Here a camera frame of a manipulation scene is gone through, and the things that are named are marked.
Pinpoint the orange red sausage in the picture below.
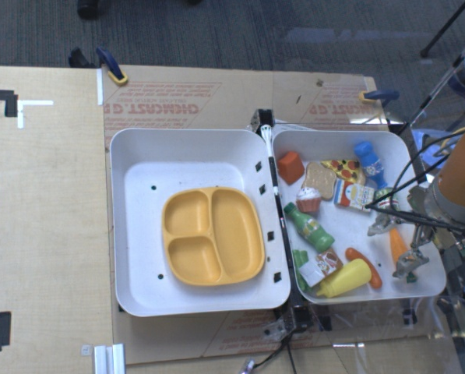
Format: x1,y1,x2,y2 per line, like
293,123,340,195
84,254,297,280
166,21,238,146
344,247,383,290

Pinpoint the green bottle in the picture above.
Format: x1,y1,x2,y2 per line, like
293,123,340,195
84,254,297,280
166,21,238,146
283,202,336,254

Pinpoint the pink cupcake white frosting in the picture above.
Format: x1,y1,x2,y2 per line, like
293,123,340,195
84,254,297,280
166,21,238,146
295,186,322,214

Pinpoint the thin black and white rod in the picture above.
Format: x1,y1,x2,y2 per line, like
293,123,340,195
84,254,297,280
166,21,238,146
259,124,298,307

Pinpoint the brown and white carton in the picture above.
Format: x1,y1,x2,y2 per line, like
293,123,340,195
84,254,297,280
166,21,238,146
298,247,344,288

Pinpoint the red and white carton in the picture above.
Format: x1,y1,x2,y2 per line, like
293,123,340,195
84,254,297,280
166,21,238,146
333,179,376,213

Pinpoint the yellow pizza slice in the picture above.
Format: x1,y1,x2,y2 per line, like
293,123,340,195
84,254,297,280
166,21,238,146
319,158,366,186

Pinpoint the blue bottle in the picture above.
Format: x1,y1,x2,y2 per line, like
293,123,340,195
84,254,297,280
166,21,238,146
353,141,389,190

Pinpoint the orange carrot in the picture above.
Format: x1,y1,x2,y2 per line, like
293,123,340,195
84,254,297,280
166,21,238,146
389,227,418,284

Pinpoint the green white red small can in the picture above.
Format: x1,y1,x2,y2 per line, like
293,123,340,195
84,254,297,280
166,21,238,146
374,187,401,212

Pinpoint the yellow squeeze bottle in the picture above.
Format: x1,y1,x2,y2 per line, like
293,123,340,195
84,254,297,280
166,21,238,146
315,258,373,299

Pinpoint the black block with thin wires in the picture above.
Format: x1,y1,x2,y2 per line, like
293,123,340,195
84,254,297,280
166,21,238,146
273,305,315,335
250,108,276,132

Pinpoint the yellow divided plate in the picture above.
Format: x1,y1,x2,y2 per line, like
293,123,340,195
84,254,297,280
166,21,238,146
160,186,266,287

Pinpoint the tan bread slice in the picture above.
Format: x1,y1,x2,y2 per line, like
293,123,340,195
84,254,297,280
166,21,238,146
301,161,337,201

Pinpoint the orange red cube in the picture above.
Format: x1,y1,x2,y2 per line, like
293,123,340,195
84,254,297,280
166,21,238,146
277,150,306,186

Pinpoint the brown cardboard board red print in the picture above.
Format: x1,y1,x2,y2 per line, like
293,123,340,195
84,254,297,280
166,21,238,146
101,65,457,365

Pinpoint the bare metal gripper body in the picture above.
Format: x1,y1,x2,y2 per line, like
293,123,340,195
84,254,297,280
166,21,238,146
406,184,465,255

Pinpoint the white plastic tray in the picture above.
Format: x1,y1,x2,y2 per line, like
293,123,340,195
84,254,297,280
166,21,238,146
271,129,448,305
109,127,292,318

